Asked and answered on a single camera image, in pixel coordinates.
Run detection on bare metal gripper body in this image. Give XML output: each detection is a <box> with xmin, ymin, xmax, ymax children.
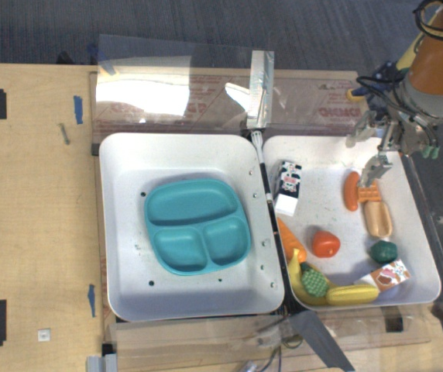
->
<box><xmin>377</xmin><ymin>108</ymin><xmax>440</xmax><ymax>159</ymax></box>

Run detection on orange biscuit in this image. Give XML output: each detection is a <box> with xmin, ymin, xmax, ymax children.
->
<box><xmin>356</xmin><ymin>183</ymin><xmax>383</xmax><ymax>204</ymax></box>

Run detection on orange sausage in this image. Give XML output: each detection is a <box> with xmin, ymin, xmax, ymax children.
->
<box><xmin>342</xmin><ymin>170</ymin><xmax>362</xmax><ymax>213</ymax></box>

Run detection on tan bread roll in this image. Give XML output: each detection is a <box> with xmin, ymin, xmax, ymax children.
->
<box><xmin>362</xmin><ymin>200</ymin><xmax>394</xmax><ymax>239</ymax></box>

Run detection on white plastic tray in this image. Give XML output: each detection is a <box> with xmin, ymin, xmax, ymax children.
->
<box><xmin>262</xmin><ymin>134</ymin><xmax>443</xmax><ymax>312</ymax></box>
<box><xmin>98</xmin><ymin>132</ymin><xmax>286</xmax><ymax>322</ymax></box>

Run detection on dark green broccoli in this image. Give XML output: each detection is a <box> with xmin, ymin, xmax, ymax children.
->
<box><xmin>369</xmin><ymin>239</ymin><xmax>399</xmax><ymax>265</ymax></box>

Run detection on blue and white milk carton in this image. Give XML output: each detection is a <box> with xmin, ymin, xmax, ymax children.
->
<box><xmin>273</xmin><ymin>160</ymin><xmax>304</xmax><ymax>218</ymax></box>

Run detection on red-orange pepper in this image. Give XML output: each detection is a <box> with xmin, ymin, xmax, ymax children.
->
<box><xmin>311</xmin><ymin>230</ymin><xmax>342</xmax><ymax>259</ymax></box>

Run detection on brown cardboard board red print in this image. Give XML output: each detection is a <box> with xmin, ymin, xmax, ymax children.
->
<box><xmin>89</xmin><ymin>67</ymin><xmax>434</xmax><ymax>347</ymax></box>

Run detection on brown and white carton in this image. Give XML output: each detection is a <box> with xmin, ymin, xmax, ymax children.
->
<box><xmin>354</xmin><ymin>258</ymin><xmax>413</xmax><ymax>294</ymax></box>

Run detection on orange carrot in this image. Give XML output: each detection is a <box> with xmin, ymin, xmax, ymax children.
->
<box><xmin>276</xmin><ymin>216</ymin><xmax>308</xmax><ymax>264</ymax></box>

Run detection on yellow corn cob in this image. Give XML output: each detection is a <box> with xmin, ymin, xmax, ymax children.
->
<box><xmin>325</xmin><ymin>283</ymin><xmax>381</xmax><ymax>307</ymax></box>

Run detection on green grapes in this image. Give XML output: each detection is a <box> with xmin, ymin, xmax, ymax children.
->
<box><xmin>300</xmin><ymin>262</ymin><xmax>331</xmax><ymax>298</ymax></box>

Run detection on yellow banana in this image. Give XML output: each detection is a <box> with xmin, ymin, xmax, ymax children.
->
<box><xmin>287</xmin><ymin>247</ymin><xmax>339</xmax><ymax>307</ymax></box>

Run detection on teal divided plate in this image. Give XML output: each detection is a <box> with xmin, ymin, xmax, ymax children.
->
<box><xmin>143</xmin><ymin>178</ymin><xmax>252</xmax><ymax>277</ymax></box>

